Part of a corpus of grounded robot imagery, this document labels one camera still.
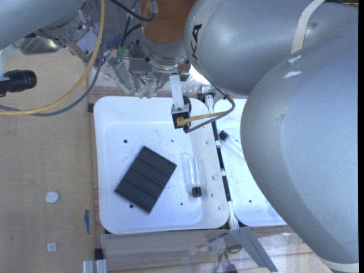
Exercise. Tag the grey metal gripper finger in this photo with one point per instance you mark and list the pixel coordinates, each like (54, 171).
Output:
(140, 90)
(152, 87)

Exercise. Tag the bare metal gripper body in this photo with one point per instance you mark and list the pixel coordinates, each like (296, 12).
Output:
(142, 67)
(68, 30)

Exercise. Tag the clear plastic bottle black cap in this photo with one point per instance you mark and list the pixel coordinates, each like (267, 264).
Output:
(223, 135)
(196, 191)

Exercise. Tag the dark grey ribbed rectangular plate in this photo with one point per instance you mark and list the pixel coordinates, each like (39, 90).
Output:
(146, 179)

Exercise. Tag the black and white thin rod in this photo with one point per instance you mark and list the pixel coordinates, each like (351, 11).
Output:
(224, 178)

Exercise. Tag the white plastic tray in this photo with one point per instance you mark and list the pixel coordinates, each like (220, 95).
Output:
(244, 209)
(159, 218)

